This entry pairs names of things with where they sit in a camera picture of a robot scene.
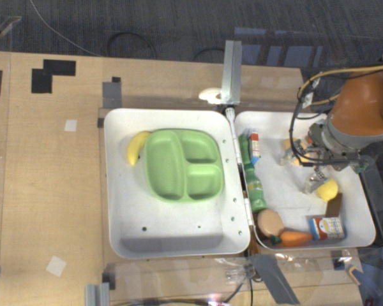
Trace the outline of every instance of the table surface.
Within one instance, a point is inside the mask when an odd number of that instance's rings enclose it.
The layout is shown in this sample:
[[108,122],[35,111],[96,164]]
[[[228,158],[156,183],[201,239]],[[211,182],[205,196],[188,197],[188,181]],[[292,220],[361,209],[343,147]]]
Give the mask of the table surface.
[[[32,94],[31,70],[42,69],[44,59],[74,60],[76,74],[53,76],[52,94]],[[127,281],[111,291],[115,304],[153,292],[195,296],[208,282],[213,293],[234,290],[225,280],[227,259],[133,262],[110,255],[101,211],[102,83],[121,78],[125,107],[212,110],[198,94],[221,86],[221,64],[0,52],[0,70],[0,306],[83,305],[84,288],[101,282],[106,259]],[[298,69],[243,66],[242,105],[292,110],[301,82]],[[67,120],[77,121],[76,131],[65,131]],[[346,252],[360,266],[357,251]],[[60,276],[46,270],[53,256],[65,262]],[[329,251],[280,255],[278,263],[303,305],[361,303],[349,276],[334,271]],[[264,283],[254,290],[255,305],[274,305]],[[244,285],[233,304],[249,300]]]

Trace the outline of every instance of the banana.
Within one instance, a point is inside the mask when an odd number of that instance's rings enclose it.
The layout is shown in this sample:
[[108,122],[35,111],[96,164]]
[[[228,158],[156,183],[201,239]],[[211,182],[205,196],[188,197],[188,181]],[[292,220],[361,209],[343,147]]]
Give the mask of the banana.
[[128,149],[126,150],[126,157],[131,165],[135,165],[139,158],[139,152],[143,149],[145,142],[149,135],[150,131],[141,131],[137,133],[129,142]]

